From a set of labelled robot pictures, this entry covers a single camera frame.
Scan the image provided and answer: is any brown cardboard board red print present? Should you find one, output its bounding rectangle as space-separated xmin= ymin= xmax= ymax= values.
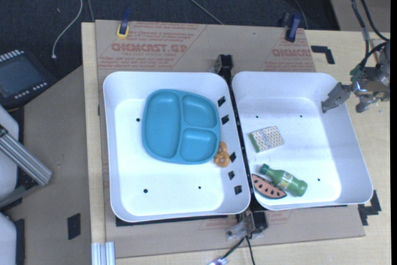
xmin=94 ymin=19 xmax=367 ymax=259

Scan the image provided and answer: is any toy watermelon slice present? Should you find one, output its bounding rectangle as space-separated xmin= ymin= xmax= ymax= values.
xmin=250 ymin=173 xmax=288 ymax=200

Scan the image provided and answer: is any green bottle yellow label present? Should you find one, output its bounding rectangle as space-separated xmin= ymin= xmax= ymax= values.
xmin=259 ymin=163 xmax=309 ymax=197

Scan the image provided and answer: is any white plastic tray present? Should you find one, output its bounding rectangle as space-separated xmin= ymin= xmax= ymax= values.
xmin=231 ymin=70 xmax=374 ymax=212
xmin=102 ymin=71 xmax=252 ymax=223

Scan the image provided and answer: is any brown toy pretzel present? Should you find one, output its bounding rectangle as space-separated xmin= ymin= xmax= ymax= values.
xmin=213 ymin=141 xmax=231 ymax=169

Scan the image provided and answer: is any blue divided plate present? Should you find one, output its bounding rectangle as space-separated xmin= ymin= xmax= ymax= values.
xmin=141 ymin=88 xmax=222 ymax=165

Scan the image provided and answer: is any patterned green-edged carton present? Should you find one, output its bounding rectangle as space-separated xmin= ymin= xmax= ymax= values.
xmin=248 ymin=125 xmax=285 ymax=154

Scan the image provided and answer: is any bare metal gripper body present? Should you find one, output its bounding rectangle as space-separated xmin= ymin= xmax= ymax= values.
xmin=351 ymin=40 xmax=391 ymax=102

